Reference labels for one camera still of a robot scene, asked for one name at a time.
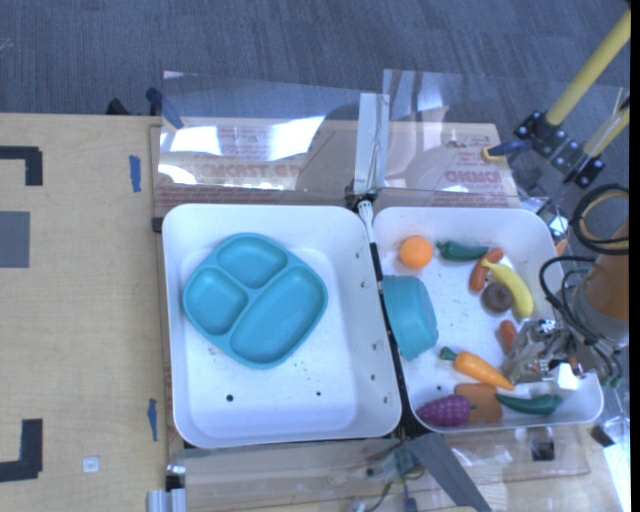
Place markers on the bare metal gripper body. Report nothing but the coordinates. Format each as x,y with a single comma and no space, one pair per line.
542,340

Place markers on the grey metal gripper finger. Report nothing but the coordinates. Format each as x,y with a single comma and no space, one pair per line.
512,367
536,370

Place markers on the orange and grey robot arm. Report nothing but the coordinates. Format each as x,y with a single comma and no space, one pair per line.
607,287

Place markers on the orange sausage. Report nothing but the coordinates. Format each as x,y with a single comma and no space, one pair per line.
507,334
477,280

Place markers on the green chili pepper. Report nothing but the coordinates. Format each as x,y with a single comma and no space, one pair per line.
460,251
530,404

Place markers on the orange carrot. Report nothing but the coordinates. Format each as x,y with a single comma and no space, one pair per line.
475,367

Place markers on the orange bell pepper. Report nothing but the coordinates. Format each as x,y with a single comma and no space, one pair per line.
482,402

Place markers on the yellow banana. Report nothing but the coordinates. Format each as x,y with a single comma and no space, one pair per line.
515,287

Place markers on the white plastic tray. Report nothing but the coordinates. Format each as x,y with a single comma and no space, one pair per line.
465,325
280,400

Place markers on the purple grapes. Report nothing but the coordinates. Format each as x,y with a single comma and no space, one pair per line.
445,411

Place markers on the blue bowl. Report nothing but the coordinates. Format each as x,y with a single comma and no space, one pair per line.
410,315

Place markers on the orange toy orange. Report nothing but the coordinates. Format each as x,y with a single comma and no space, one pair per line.
416,252

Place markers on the blue divided plate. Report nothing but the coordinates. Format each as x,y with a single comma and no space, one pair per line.
280,320

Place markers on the brown cardboard board, red print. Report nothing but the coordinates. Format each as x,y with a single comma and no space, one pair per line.
330,165

